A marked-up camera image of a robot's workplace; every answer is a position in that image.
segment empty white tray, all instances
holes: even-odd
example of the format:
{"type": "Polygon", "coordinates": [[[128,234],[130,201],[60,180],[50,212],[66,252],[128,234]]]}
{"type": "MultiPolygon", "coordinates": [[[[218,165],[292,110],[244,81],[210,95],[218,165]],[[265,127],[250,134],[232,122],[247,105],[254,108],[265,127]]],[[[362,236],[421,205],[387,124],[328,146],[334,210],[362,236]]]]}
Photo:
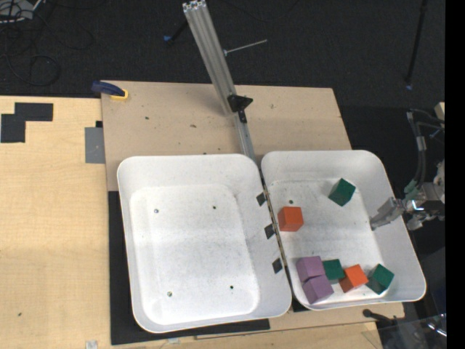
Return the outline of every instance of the empty white tray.
{"type": "Polygon", "coordinates": [[[297,232],[280,231],[292,288],[298,301],[313,310],[375,302],[420,300],[426,282],[401,217],[375,231],[370,216],[394,196],[384,165],[368,151],[276,151],[262,159],[262,172],[275,216],[283,206],[300,206],[304,225],[297,232]],[[356,190],[339,206],[328,198],[340,178],[356,190]],[[378,263],[395,277],[377,295],[367,286],[343,293],[338,283],[326,300],[309,304],[296,270],[300,257],[339,258],[343,268],[360,264],[369,271],[378,263]]]}
{"type": "Polygon", "coordinates": [[[149,332],[284,314],[291,289],[256,164],[240,154],[135,156],[118,185],[134,317],[149,332]]]}

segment block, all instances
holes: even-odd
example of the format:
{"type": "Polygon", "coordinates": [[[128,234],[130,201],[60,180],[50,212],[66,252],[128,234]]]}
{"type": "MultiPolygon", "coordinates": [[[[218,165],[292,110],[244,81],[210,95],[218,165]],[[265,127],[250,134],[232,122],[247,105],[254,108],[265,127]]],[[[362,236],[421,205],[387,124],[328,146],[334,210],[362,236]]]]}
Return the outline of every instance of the block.
{"type": "Polygon", "coordinates": [[[394,273],[383,265],[378,264],[368,277],[367,287],[372,289],[377,294],[386,291],[394,278],[394,273]]]}
{"type": "Polygon", "coordinates": [[[344,274],[345,277],[339,281],[344,293],[368,283],[368,278],[360,267],[360,264],[344,269],[344,274]]]}
{"type": "Polygon", "coordinates": [[[325,275],[325,268],[320,256],[310,256],[298,259],[296,262],[297,273],[302,283],[309,278],[325,275]]]}
{"type": "Polygon", "coordinates": [[[284,206],[278,213],[279,230],[298,231],[304,224],[299,206],[284,206]]]}
{"type": "Polygon", "coordinates": [[[304,283],[302,288],[310,304],[320,301],[334,293],[333,287],[325,275],[310,278],[304,283]]]}
{"type": "Polygon", "coordinates": [[[330,200],[337,203],[339,206],[344,206],[355,192],[355,186],[341,178],[335,186],[331,189],[329,194],[330,200]]]}
{"type": "Polygon", "coordinates": [[[323,261],[323,267],[325,268],[325,274],[330,281],[333,281],[334,279],[342,279],[346,276],[339,259],[325,260],[323,261]]]}

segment black clamp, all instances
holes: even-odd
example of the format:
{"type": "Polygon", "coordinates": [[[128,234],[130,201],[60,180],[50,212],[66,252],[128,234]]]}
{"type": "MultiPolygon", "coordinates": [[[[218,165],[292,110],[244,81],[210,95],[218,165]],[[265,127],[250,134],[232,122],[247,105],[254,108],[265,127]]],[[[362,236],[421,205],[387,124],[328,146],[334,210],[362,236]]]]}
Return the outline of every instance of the black clamp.
{"type": "Polygon", "coordinates": [[[227,96],[227,101],[230,104],[231,111],[233,113],[237,112],[239,114],[239,120],[242,123],[247,123],[245,109],[249,106],[254,100],[244,96],[238,95],[229,95],[227,96]]]}

